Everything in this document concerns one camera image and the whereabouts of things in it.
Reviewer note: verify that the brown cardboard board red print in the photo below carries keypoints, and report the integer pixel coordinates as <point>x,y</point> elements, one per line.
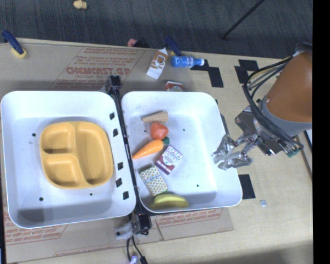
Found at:
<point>57,65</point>

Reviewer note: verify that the tall orange and white carton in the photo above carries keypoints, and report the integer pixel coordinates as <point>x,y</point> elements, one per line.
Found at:
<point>157,64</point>

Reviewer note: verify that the white plastic tray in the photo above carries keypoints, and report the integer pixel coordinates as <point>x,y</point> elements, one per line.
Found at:
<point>24,147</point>
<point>203,147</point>

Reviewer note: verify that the orange carrot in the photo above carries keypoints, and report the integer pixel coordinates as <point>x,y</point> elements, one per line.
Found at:
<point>149,148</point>

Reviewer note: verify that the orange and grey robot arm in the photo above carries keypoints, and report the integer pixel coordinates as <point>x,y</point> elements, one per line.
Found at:
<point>291,92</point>

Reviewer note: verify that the tan ice cream cone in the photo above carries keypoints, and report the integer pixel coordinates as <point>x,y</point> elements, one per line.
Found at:
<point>156,117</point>

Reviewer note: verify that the thin black rod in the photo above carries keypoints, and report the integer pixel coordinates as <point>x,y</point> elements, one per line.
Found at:
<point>125,147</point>

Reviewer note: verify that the yellow divided plate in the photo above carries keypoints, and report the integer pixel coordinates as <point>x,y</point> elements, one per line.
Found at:
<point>77,153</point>

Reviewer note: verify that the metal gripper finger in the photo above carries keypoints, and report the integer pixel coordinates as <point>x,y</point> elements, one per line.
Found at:
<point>242,158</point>
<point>225,146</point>

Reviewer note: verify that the yellow patterned carton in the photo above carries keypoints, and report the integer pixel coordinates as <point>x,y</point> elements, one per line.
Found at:
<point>154,181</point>

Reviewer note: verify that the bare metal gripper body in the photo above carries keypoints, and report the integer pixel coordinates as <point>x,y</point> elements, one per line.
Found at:
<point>266,140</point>

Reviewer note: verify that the yellow banana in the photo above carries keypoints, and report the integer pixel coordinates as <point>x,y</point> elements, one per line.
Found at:
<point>169,201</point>

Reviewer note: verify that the tan toy biscuit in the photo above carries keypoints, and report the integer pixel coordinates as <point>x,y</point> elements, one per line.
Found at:
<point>80,4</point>

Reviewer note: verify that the blue bottle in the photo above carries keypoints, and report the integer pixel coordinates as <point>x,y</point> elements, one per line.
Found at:
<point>184,61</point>

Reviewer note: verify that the small orange and white carton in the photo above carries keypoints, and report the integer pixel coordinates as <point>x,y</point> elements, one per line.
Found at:
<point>174,86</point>

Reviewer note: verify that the small white square piece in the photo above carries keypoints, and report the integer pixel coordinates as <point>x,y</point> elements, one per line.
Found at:
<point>263,203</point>

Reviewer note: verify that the small pink toy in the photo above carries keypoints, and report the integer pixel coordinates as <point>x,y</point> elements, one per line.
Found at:
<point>132,42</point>

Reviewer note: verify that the purple and white carton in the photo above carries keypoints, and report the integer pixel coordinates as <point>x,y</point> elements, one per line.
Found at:
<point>169,159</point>

